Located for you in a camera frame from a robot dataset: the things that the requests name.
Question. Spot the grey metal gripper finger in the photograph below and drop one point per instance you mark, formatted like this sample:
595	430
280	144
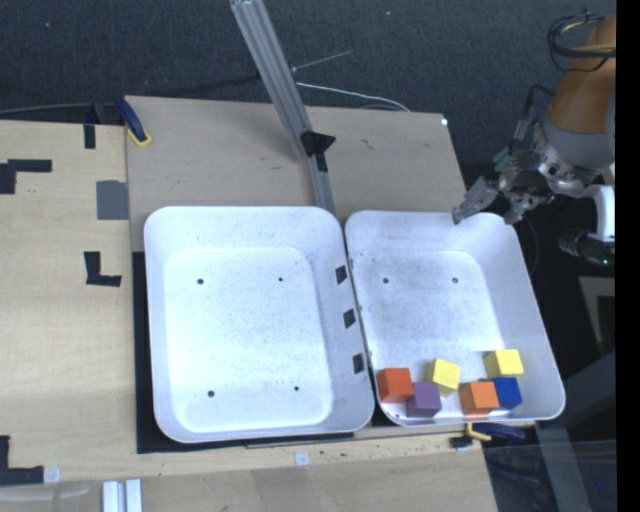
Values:
514	214
475	200

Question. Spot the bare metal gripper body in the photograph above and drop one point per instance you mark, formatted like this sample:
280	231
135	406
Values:
525	185

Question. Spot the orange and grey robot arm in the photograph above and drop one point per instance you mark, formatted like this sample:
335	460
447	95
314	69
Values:
582	100

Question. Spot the white plastic tray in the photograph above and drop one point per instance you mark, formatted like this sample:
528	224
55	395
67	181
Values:
240	340
430	310

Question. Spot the yellow cube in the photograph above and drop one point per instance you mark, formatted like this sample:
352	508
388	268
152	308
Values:
444	374
504	362

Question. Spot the thin black and white rod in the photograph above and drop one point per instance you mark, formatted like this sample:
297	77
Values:
325	190

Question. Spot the blue cube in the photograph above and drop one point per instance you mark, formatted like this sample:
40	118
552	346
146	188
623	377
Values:
509	392

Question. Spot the orange cube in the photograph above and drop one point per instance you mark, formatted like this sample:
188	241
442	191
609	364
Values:
395	385
478	397

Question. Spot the purple cube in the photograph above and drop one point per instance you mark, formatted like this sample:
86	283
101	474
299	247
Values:
424	400

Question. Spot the flat brown board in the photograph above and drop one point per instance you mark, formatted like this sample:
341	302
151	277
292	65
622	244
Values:
225	160

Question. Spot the black cylinder on white bracket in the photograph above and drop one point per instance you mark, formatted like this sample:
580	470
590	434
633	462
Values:
602	210

